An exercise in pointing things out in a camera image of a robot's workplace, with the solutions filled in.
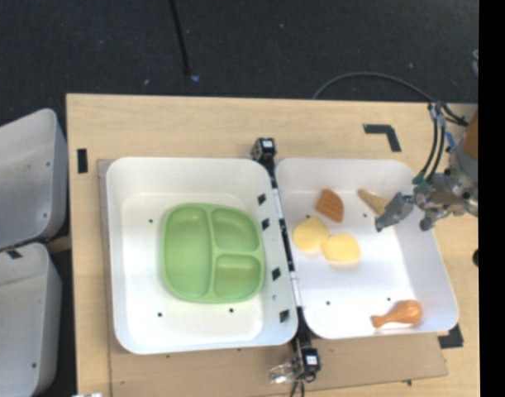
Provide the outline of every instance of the wooden table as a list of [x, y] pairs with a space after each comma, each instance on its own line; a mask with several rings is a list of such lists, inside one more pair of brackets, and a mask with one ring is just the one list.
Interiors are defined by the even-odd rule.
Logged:
[[[451, 107], [466, 117], [476, 109]], [[392, 151], [385, 135], [366, 134], [364, 124], [391, 125], [402, 151]], [[291, 351], [288, 345], [155, 356], [123, 350], [107, 317], [99, 160], [244, 157], [256, 138], [269, 136], [279, 160], [395, 159], [417, 172], [431, 146], [422, 103], [69, 94], [67, 131], [78, 392], [113, 397], [286, 395], [290, 387], [269, 384], [267, 371]], [[460, 129], [455, 131], [459, 137]], [[444, 219], [435, 234], [460, 307], [465, 345], [442, 351], [437, 336], [424, 333], [313, 340], [324, 367], [307, 385], [308, 395], [479, 395], [479, 270], [471, 260], [478, 219]]]

